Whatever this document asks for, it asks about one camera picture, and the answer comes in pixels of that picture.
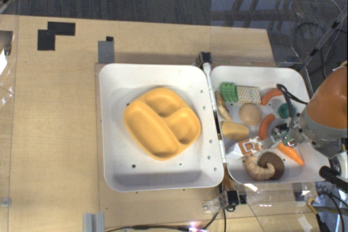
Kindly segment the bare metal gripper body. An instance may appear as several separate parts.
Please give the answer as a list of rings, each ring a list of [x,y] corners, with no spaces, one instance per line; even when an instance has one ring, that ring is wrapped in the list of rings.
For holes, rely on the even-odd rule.
[[[288,118],[286,123],[281,125],[281,141],[286,146],[297,146],[309,143],[310,137],[302,114],[296,114]]]

